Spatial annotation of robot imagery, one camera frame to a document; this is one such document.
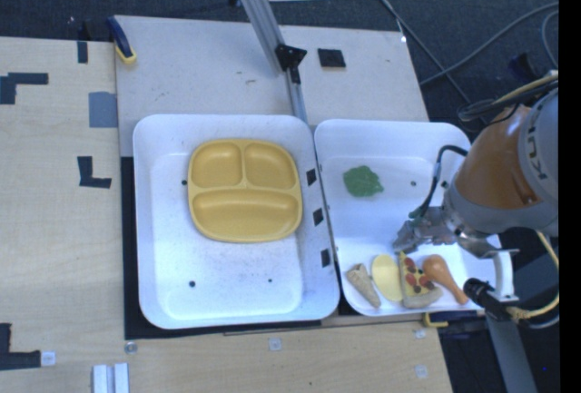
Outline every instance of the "pizza slice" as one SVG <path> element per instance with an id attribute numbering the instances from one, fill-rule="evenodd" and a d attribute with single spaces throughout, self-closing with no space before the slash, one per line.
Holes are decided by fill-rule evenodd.
<path id="1" fill-rule="evenodd" d="M 408 309 L 425 308 L 439 300 L 444 292 L 430 280 L 405 252 L 399 253 L 399 275 L 403 305 Z"/>

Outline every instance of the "yellow divided plate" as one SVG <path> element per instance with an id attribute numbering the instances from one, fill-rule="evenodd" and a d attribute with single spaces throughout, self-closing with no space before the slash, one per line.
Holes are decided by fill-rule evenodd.
<path id="1" fill-rule="evenodd" d="M 302 218 L 299 175 L 278 144 L 220 139 L 201 144 L 188 169 L 188 201 L 198 230 L 219 241 L 274 241 Z"/>
<path id="2" fill-rule="evenodd" d="M 390 301 L 403 300 L 398 264 L 388 254 L 376 256 L 371 263 L 371 278 L 379 292 Z"/>

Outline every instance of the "wooden table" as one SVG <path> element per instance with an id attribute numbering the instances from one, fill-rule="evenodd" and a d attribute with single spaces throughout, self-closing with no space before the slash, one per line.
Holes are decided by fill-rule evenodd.
<path id="1" fill-rule="evenodd" d="M 127 363 L 134 392 L 450 392 L 434 328 L 331 317 L 309 329 L 137 339 L 123 332 L 119 133 L 94 127 L 89 94 L 116 93 L 113 45 L 0 38 L 0 323 L 11 352 L 53 351 L 42 368 L 0 371 L 0 391 L 90 391 L 95 365 Z M 79 156 L 110 188 L 80 186 Z"/>

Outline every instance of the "black square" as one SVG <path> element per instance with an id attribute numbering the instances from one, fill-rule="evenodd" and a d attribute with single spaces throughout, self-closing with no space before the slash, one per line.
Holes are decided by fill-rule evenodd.
<path id="1" fill-rule="evenodd" d="M 346 67 L 343 53 L 340 49 L 318 49 L 321 67 Z"/>

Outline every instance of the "white surface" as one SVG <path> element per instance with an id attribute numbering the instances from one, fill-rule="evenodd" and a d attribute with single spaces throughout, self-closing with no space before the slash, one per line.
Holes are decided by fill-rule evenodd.
<path id="1" fill-rule="evenodd" d="M 229 243 L 197 231 L 188 208 L 188 163 L 194 149 L 221 138 L 275 142 L 294 158 L 303 218 L 292 235 L 272 242 Z M 139 300 L 145 317 L 163 329 L 323 319 L 339 302 L 312 133 L 289 115 L 157 114 L 133 134 Z"/>
<path id="2" fill-rule="evenodd" d="M 147 115 L 292 114 L 285 74 L 276 74 L 252 25 L 116 16 L 137 54 L 115 56 L 120 151 L 133 155 L 133 129 Z M 300 63 L 309 125 L 331 118 L 426 121 L 418 81 L 399 32 L 282 25 Z M 320 66 L 318 49 L 339 49 L 347 67 Z"/>
<path id="3" fill-rule="evenodd" d="M 428 195 L 438 150 L 444 144 L 469 148 L 467 136 L 446 123 L 328 120 L 315 132 L 321 179 L 329 208 L 331 228 L 340 267 L 345 298 L 357 312 L 367 316 L 388 316 L 413 312 L 479 309 L 470 301 L 459 305 L 447 289 L 444 296 L 422 309 L 406 309 L 386 300 L 374 309 L 355 290 L 346 272 L 363 263 L 371 273 L 371 263 L 379 254 L 389 254 L 397 262 L 392 242 L 398 230 Z M 442 158 L 440 183 L 450 182 L 463 158 L 446 152 Z M 379 176 L 384 191 L 367 198 L 352 196 L 343 173 L 367 165 Z M 443 189 L 437 187 L 431 205 L 440 205 Z M 470 277 L 494 282 L 492 260 L 477 260 L 457 244 L 419 247 L 410 257 L 421 268 L 429 254 L 440 254 L 461 288 Z"/>

